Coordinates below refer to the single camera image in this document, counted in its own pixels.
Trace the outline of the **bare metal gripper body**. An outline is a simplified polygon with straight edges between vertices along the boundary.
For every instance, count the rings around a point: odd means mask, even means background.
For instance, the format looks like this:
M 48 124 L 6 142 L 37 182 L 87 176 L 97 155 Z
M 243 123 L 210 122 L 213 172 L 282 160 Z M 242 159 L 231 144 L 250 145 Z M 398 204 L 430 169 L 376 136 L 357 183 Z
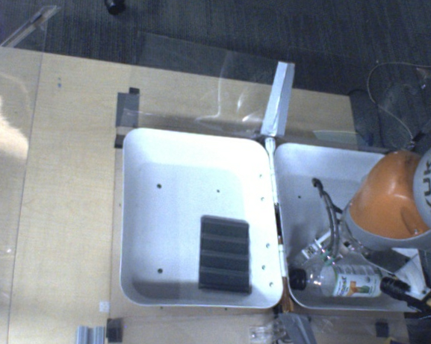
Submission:
M 332 246 L 331 231 L 322 233 L 319 237 L 315 237 L 306 247 L 299 253 L 299 261 L 306 263 L 322 262 L 324 264 L 340 263 L 343 259 L 343 249 L 347 238 L 340 236 L 338 238 L 337 247 Z

